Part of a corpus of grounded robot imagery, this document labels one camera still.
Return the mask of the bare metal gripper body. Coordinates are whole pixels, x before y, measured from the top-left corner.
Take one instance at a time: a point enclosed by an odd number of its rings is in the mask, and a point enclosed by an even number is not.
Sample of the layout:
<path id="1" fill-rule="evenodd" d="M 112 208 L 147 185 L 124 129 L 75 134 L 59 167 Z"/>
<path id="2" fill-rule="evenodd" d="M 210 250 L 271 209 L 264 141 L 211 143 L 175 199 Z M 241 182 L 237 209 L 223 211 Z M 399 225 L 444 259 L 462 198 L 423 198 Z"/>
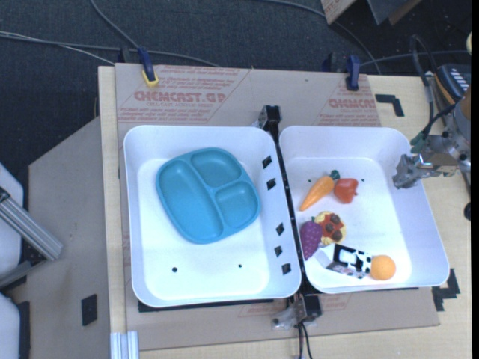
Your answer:
<path id="1" fill-rule="evenodd" d="M 435 174 L 452 175 L 456 170 L 471 172 L 471 143 L 460 133 L 429 135 L 421 150 L 421 161 Z"/>

